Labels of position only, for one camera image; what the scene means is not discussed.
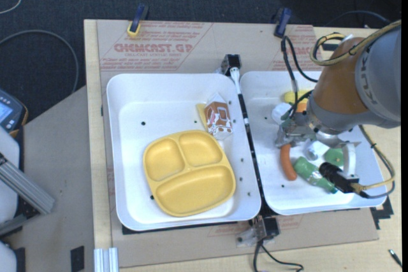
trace orange object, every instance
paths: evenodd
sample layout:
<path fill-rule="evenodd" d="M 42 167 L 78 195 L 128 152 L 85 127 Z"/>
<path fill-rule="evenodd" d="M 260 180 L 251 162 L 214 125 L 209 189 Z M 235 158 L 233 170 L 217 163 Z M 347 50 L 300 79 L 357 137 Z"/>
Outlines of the orange object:
<path fill-rule="evenodd" d="M 293 181 L 298 177 L 298 174 L 292 166 L 292 162 L 289 157 L 290 150 L 290 144 L 285 144 L 280 148 L 280 164 L 282 164 L 282 169 L 283 172 L 285 172 L 286 178 Z"/>

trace yellow divided tray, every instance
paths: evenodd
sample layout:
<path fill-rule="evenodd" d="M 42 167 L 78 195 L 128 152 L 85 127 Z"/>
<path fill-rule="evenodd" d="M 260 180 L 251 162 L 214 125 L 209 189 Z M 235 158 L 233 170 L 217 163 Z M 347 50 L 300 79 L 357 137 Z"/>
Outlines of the yellow divided tray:
<path fill-rule="evenodd" d="M 157 204 L 175 217 L 214 208 L 235 191 L 226 154 L 204 131 L 178 132 L 153 141 L 143 153 L 143 167 Z"/>

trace green bottle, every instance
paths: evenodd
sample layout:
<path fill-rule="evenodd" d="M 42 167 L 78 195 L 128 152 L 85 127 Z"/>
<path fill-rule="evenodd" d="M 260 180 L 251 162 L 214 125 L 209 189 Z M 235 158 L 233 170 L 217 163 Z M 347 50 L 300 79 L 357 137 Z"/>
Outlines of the green bottle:
<path fill-rule="evenodd" d="M 306 160 L 306 158 L 300 157 L 297 159 L 293 165 L 293 168 L 298 175 L 304 178 L 311 185 L 322 187 L 332 194 L 337 192 L 337 188 L 334 186 L 334 183 L 331 183 L 326 178 L 322 177 L 319 172 L 319 167 L 310 163 L 308 160 Z"/>

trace white tray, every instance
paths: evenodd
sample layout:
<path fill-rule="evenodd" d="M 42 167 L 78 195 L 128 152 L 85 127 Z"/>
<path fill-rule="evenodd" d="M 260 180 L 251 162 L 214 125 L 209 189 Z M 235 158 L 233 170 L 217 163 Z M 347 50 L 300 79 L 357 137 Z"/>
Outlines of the white tray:
<path fill-rule="evenodd" d="M 307 72 L 317 78 L 319 72 Z M 312 83 L 295 72 L 299 89 L 313 89 Z M 316 211 L 343 210 L 381 205 L 386 197 L 364 199 L 354 193 L 327 193 L 324 189 L 314 187 L 298 177 L 290 182 L 284 176 L 279 161 L 279 149 L 275 146 L 278 124 L 273 121 L 271 113 L 275 106 L 283 102 L 283 95 L 291 91 L 291 80 L 287 72 L 251 71 L 244 74 L 240 81 L 242 94 L 247 107 L 259 174 L 267 205 L 276 213 L 292 215 Z M 383 181 L 379 165 L 373 150 L 358 127 L 351 132 L 339 135 L 343 141 L 361 142 L 356 147 L 355 174 L 360 177 L 360 183 Z M 290 157 L 294 162 L 299 156 L 304 156 L 301 146 L 291 149 Z M 313 163 L 323 162 L 319 158 Z M 370 195 L 383 194 L 386 187 L 367 191 Z"/>
<path fill-rule="evenodd" d="M 143 171 L 143 152 L 163 136 L 205 130 L 196 109 L 216 92 L 228 103 L 233 134 L 220 141 L 235 174 L 231 199 L 209 211 L 173 217 L 154 200 Z M 250 220 L 261 206 L 258 182 L 232 80 L 220 74 L 121 74 L 106 95 L 112 137 L 117 214 L 124 226 L 148 231 L 187 225 Z"/>

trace wooden edge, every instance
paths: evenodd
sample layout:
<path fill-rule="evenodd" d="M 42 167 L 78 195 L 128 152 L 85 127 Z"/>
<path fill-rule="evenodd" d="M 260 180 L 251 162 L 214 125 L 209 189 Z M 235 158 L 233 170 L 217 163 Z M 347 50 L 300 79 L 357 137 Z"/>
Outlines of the wooden edge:
<path fill-rule="evenodd" d="M 95 248 L 112 247 L 96 20 L 84 20 Z"/>

